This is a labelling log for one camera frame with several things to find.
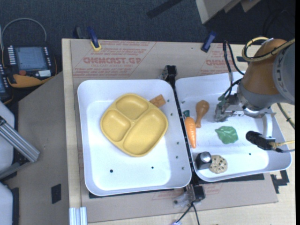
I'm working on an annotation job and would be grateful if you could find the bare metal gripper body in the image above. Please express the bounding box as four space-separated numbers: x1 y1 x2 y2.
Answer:
222 94 277 120

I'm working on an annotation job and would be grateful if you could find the green lettuce leaf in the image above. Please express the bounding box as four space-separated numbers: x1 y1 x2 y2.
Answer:
215 126 239 145

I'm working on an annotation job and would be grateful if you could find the tan chicken drumstick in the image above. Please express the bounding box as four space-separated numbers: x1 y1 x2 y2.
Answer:
195 99 210 128

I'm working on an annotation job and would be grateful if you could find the orange carrot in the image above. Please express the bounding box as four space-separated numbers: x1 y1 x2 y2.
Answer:
182 110 197 149

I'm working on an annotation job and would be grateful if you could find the thin black rod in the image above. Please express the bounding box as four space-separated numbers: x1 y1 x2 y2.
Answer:
170 78 195 187

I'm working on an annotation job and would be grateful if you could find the white plastic tray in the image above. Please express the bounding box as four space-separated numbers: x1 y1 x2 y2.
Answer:
174 72 293 182
77 79 192 196

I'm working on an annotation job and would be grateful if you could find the beige chocolate chip cookie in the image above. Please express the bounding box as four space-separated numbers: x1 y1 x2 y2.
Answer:
209 155 228 174

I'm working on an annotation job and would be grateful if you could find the black can with silver top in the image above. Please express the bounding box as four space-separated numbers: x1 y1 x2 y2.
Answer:
195 151 213 170

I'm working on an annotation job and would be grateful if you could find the brown waffle biscuit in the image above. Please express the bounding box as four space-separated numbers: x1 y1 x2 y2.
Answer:
149 94 166 108

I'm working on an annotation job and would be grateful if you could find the yellow divided plate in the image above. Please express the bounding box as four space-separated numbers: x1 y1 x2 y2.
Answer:
100 93 169 158

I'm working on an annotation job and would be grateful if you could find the brown cardboard board red print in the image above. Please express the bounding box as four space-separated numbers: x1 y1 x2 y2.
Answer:
70 39 279 224

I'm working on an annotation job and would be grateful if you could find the black cylinder on white bracket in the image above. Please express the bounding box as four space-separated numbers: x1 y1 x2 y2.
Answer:
245 112 277 151

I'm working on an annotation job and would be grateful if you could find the black block with thin wires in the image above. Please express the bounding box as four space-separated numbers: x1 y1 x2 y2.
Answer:
191 185 206 202
161 65 177 81

